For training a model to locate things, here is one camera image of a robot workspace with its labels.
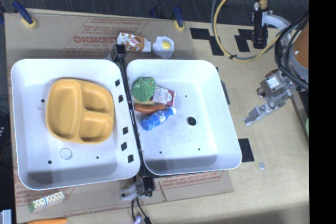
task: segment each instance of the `carrot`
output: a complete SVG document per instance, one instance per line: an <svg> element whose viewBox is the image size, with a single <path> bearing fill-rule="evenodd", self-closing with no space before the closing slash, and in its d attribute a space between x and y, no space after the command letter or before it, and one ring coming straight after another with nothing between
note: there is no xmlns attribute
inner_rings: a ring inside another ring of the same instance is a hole
<svg viewBox="0 0 336 224"><path fill-rule="evenodd" d="M68 219L66 218L51 218L51 219L42 219L28 222L28 224L64 224L67 223Z"/></svg>
<svg viewBox="0 0 336 224"><path fill-rule="evenodd" d="M135 104L134 105L135 111L145 113L145 114L152 114L158 110L164 110L164 104L157 104L157 105L143 105L143 104Z"/></svg>

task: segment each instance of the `green vegetable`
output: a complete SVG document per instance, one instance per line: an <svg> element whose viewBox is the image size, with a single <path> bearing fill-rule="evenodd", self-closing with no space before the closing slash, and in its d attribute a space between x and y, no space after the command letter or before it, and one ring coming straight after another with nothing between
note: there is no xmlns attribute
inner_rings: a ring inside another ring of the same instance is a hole
<svg viewBox="0 0 336 224"><path fill-rule="evenodd" d="M153 78L140 77L134 84L132 95L140 102L146 102L153 96L156 88L156 82Z"/></svg>

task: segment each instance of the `white plastic tub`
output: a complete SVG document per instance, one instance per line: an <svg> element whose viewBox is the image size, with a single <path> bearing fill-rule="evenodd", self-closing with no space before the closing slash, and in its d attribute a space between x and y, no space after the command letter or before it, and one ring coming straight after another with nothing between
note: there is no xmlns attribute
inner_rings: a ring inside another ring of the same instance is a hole
<svg viewBox="0 0 336 224"><path fill-rule="evenodd" d="M134 60L127 66L130 89L139 77L175 91L177 113L151 131L136 112L145 165L156 175L236 168L242 161L237 135L217 69L201 60Z"/></svg>
<svg viewBox="0 0 336 224"><path fill-rule="evenodd" d="M45 120L48 93L56 80L65 77L97 83L112 93L116 114L112 135L106 141L78 144L49 133ZM121 72L113 62L21 60L12 68L12 89L18 175L26 187L60 188L125 179L138 173L140 158Z"/></svg>

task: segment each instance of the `yellow clamp tip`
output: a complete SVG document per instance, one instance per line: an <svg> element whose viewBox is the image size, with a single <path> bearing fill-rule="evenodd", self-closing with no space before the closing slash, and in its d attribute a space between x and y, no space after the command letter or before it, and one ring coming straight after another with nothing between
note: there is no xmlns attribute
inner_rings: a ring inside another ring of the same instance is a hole
<svg viewBox="0 0 336 224"><path fill-rule="evenodd" d="M182 30L184 29L184 24L183 24L182 27L179 26L177 20L174 21L174 24L175 24L175 26L176 26L176 28L177 28L178 30L182 31Z"/></svg>
<svg viewBox="0 0 336 224"><path fill-rule="evenodd" d="M28 26L29 28L33 28L36 25L36 21L32 18L33 22L31 24L29 24L26 20L24 20L23 18L21 18L21 21Z"/></svg>

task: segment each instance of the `yellow cable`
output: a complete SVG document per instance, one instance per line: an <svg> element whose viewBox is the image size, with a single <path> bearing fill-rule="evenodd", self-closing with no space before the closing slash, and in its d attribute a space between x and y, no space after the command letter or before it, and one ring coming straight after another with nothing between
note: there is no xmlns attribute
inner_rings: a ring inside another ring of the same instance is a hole
<svg viewBox="0 0 336 224"><path fill-rule="evenodd" d="M246 62L252 62L256 59L258 59L261 55L263 55L268 49L269 47L271 47L278 39L279 36L277 36L274 40L271 41L271 43L269 43L259 54L255 55L253 58L251 59L246 59L246 60L240 60L240 59L237 59L234 57L234 55L230 54L228 51L226 51L222 44L221 44L221 41L219 40L219 36L217 34L217 18L218 18L218 14L219 14L219 11L220 9L222 8L222 6L225 4L225 2L227 2L228 0L222 0L221 3L219 4L219 6L217 7L217 10L216 10L216 13L215 13L215 16L214 16L214 35L215 35L215 38L216 38L216 41L217 41L217 44L219 45L220 49L222 50L222 52L227 56L229 57L230 59L233 59L237 62L243 62L243 63L246 63ZM260 8L261 9L266 9L267 8L267 0L260 0Z"/></svg>

